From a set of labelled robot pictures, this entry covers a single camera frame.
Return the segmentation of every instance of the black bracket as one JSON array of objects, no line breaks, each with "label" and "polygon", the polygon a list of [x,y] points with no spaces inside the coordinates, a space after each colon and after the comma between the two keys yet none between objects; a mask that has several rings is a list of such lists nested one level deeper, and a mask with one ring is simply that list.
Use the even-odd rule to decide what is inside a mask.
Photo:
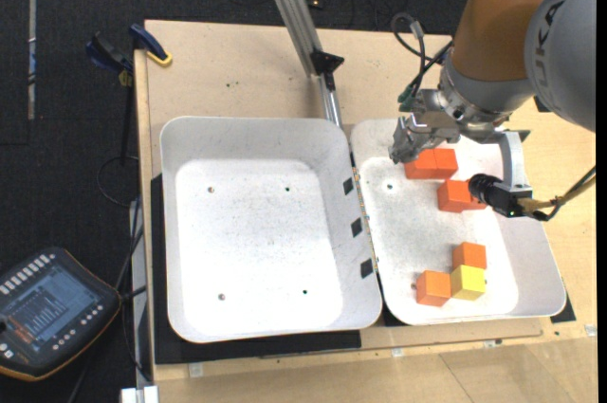
[{"label": "black bracket", "polygon": [[310,59],[314,65],[314,70],[319,76],[324,75],[326,87],[330,91],[335,91],[335,80],[333,78],[334,71],[343,64],[344,59],[340,56],[329,54],[318,49],[314,49],[310,53]]}]

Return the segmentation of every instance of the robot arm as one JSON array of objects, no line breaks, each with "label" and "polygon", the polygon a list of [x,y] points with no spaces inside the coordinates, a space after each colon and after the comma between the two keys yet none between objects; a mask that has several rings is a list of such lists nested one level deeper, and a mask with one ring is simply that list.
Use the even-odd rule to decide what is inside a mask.
[{"label": "robot arm", "polygon": [[528,131],[503,123],[535,96],[542,109],[596,131],[596,10],[597,0],[469,0],[437,88],[399,99],[410,115],[398,119],[391,159],[413,161],[462,135],[498,143],[504,179],[475,175],[470,192],[505,216],[528,214],[520,145]]}]

